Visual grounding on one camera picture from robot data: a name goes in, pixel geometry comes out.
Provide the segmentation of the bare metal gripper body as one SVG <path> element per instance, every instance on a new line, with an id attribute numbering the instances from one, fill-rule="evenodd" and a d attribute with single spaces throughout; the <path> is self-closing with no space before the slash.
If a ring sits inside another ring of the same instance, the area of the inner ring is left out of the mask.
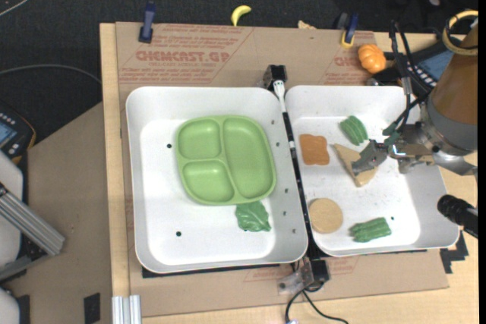
<path id="1" fill-rule="evenodd" d="M 478 167 L 465 160 L 472 151 L 451 143 L 430 123 L 407 124 L 394 143 L 399 170 L 408 173 L 415 165 L 437 165 L 457 175 L 477 175 Z"/>

